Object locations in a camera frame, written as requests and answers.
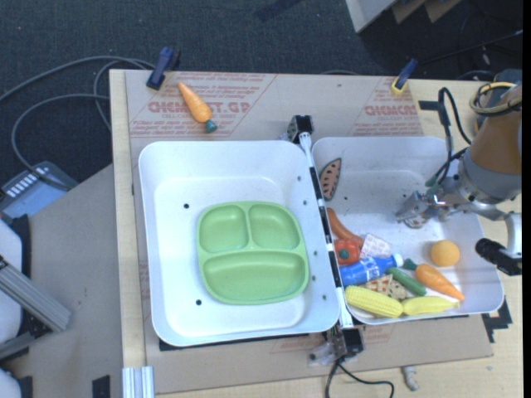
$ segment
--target bottle cap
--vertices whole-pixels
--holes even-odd
[[[402,267],[404,265],[404,258],[400,254],[392,254],[391,255],[394,260],[397,262],[397,267]]]

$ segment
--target dark gray floor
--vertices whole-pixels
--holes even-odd
[[[181,70],[396,75],[412,57],[421,62],[413,78],[522,68],[522,36],[422,62],[521,29],[523,0],[463,0],[436,23],[423,8],[400,25],[386,11],[359,34],[345,0],[0,0],[0,11],[3,93],[89,56],[154,63],[164,46],[182,51]],[[74,66],[0,97],[0,185],[24,169],[10,143],[20,115],[53,96],[91,93],[107,62]],[[107,94],[105,80],[100,93]],[[52,161],[79,182],[111,162],[110,133],[88,99],[31,112],[16,137],[28,162]]]

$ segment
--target robotic hand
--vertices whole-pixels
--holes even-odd
[[[481,99],[499,88],[508,90],[494,106],[484,108]],[[397,219],[411,228],[421,228],[433,217],[445,221],[458,211],[472,211],[492,221],[504,221],[508,245],[503,247],[492,240],[481,239],[475,250],[506,274],[522,274],[522,214],[503,212],[496,207],[503,201],[515,199],[522,191],[522,85],[495,82],[480,87],[470,100],[470,106],[484,115],[485,122],[474,142],[453,155],[443,90],[438,104],[421,102],[421,107],[422,103],[428,104],[423,109],[439,112],[446,128],[448,159],[426,183],[426,192],[414,191],[407,198],[396,214]]]

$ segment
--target orange carrot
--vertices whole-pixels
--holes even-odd
[[[465,300],[465,296],[448,280],[438,269],[429,264],[415,264],[407,259],[403,268],[415,271],[417,280],[441,294],[451,296],[452,298]]]
[[[329,223],[330,223],[330,228],[332,229],[332,233],[334,233],[339,239],[354,240],[356,243],[358,243],[359,249],[362,249],[363,238],[361,238],[358,235],[355,235],[352,231],[350,231],[347,227],[345,227],[341,223],[341,221],[339,220],[338,216],[336,215],[335,211],[332,208],[326,208],[326,212],[329,216]]]
[[[206,104],[197,93],[187,85],[179,82],[177,83],[177,87],[181,91],[192,117],[199,123],[207,123],[207,133],[216,130],[217,126],[210,120],[212,117],[212,110],[208,104]]]

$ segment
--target yellow corn cob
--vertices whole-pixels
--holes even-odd
[[[450,301],[440,296],[416,296],[402,301],[407,315],[440,313],[448,308],[459,308],[459,301]]]
[[[364,309],[383,317],[397,318],[402,314],[400,301],[379,292],[374,292],[371,289],[360,286],[347,286],[345,288],[345,298],[347,303],[353,307]]]

